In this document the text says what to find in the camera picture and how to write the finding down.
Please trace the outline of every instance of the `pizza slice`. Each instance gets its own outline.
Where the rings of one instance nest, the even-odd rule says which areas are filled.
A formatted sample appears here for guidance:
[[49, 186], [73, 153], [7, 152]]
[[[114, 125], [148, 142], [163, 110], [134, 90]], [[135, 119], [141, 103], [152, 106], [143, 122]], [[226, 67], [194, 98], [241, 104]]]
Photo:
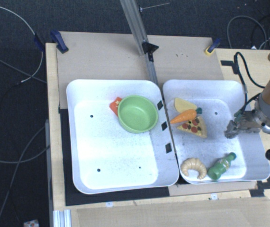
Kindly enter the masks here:
[[178, 126], [177, 129], [197, 135], [202, 138], [207, 137], [207, 127], [201, 116], [198, 116], [193, 120], [184, 122], [182, 125]]

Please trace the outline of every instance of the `plastic bottle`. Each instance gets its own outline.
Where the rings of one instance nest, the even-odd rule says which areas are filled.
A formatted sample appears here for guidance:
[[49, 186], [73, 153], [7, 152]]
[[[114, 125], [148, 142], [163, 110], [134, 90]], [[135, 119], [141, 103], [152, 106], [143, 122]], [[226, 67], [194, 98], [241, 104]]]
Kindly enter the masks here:
[[221, 177], [223, 173], [229, 169], [231, 166], [231, 161], [236, 159], [236, 154], [231, 152], [229, 155], [227, 155], [224, 158], [221, 158], [218, 160], [208, 171], [207, 175], [213, 179], [217, 180]]

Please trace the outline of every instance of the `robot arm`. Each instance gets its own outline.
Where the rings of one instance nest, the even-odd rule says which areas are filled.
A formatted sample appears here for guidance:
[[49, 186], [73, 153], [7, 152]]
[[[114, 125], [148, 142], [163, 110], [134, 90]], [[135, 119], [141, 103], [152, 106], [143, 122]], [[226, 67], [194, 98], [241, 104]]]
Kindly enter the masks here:
[[225, 131], [227, 138], [234, 138], [239, 133], [259, 133], [260, 130], [270, 134], [270, 81], [253, 100], [255, 106], [252, 111], [241, 112], [229, 122]]

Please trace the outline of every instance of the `white tray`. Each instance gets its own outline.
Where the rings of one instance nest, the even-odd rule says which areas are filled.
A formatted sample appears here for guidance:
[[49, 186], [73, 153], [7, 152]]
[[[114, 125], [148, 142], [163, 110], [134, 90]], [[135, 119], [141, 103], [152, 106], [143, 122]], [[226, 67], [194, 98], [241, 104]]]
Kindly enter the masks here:
[[[95, 194], [169, 186], [179, 177], [159, 88], [146, 80], [83, 80], [69, 83], [72, 175], [82, 193]], [[116, 97], [140, 95], [158, 108], [149, 132], [125, 131], [109, 105]]]
[[208, 169], [230, 152], [237, 155], [232, 166], [217, 181], [208, 176], [199, 180], [198, 172], [194, 170], [189, 170], [189, 176], [181, 172], [188, 183], [251, 181], [269, 177], [270, 165], [259, 134], [240, 134], [234, 139], [224, 135], [229, 121], [234, 119], [233, 114], [244, 104], [241, 84], [223, 80], [169, 80], [163, 85], [163, 94], [170, 119], [179, 114], [174, 107], [174, 100], [179, 97], [202, 108], [201, 116], [207, 126], [207, 138], [203, 139], [178, 130], [179, 124], [171, 125], [179, 166], [185, 159], [196, 157]]

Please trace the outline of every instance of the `bottle cap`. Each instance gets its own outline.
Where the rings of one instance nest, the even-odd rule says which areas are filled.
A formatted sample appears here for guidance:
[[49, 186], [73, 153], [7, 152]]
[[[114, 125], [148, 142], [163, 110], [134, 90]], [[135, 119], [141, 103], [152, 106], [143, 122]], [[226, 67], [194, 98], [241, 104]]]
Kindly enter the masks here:
[[236, 159], [237, 155], [234, 152], [231, 152], [229, 155], [233, 156], [234, 159]]

